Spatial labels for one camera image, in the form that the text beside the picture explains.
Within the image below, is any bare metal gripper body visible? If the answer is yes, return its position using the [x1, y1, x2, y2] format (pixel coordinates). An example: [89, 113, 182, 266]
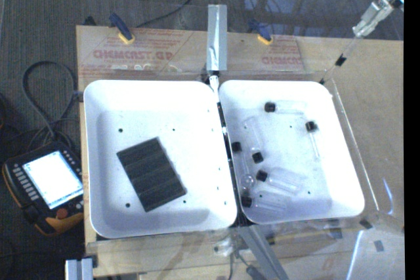
[364, 0, 395, 24]

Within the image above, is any brown cardboard board red print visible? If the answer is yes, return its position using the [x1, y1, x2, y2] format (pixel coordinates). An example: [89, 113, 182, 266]
[75, 25, 405, 280]

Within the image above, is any thin clear vial black cap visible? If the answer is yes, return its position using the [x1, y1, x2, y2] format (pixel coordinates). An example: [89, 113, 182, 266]
[304, 120, 322, 163]

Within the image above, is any clear bottle with black cap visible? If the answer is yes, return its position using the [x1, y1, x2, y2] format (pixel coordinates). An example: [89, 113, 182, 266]
[255, 167, 308, 196]
[242, 117, 265, 164]
[240, 190, 291, 214]
[264, 100, 309, 115]
[231, 141, 257, 191]

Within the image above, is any white plastic tray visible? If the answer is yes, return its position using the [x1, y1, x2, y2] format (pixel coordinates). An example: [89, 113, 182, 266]
[83, 79, 238, 239]
[218, 79, 366, 226]

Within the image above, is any black ribbed foam block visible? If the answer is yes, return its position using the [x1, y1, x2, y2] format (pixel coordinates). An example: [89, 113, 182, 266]
[116, 136, 188, 213]

